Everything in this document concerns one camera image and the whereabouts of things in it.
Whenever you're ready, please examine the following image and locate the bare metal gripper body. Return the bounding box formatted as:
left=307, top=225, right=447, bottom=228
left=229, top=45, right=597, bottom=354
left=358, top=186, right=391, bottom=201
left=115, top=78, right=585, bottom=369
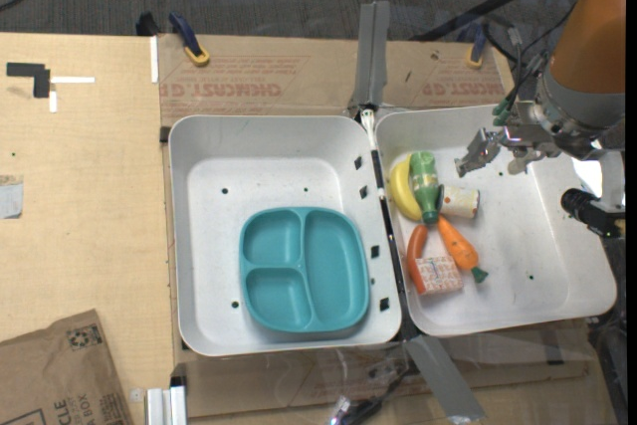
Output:
left=502, top=100, right=623, bottom=161

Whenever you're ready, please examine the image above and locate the white can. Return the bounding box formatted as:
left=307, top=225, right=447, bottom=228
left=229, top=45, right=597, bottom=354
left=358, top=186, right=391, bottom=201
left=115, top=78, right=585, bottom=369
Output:
left=440, top=184, right=482, bottom=221

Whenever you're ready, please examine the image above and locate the green bottle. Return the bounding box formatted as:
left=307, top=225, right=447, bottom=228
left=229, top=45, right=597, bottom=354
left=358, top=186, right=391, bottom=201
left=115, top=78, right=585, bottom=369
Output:
left=407, top=150, right=446, bottom=226

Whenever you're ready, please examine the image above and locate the white plastic tray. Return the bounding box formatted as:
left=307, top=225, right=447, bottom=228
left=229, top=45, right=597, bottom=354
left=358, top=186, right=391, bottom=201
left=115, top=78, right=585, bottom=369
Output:
left=373, top=104, right=619, bottom=338
left=167, top=113, right=404, bottom=358

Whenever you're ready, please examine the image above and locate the yellow banana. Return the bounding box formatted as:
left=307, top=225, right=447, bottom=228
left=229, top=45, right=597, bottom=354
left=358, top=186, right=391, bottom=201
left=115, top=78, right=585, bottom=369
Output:
left=388, top=154, right=425, bottom=223

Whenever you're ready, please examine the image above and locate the orange carrot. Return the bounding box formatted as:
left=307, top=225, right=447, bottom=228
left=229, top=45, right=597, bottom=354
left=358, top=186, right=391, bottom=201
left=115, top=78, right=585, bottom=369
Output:
left=436, top=214, right=491, bottom=286

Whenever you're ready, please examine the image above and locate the orange sausage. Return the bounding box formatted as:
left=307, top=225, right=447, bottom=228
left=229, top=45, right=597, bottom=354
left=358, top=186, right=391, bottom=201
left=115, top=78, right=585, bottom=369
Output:
left=405, top=223, right=431, bottom=297

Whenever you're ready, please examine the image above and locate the pink patterned carton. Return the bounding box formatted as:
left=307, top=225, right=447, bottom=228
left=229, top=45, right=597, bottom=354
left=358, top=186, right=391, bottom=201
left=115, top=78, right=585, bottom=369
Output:
left=413, top=254, right=465, bottom=297

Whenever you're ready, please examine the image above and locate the blue divided plate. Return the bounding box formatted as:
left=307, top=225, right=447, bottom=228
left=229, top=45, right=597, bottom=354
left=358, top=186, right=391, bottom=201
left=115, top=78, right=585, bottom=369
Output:
left=238, top=206, right=372, bottom=334

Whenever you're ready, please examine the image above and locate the brown cardboard board red print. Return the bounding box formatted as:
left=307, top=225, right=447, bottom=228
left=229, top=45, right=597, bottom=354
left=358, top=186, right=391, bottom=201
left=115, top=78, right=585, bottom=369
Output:
left=157, top=33, right=591, bottom=419

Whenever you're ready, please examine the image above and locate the black cylinder on white bracket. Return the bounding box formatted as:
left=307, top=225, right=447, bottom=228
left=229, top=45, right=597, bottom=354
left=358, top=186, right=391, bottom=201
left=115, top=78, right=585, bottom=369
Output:
left=560, top=149, right=627, bottom=239

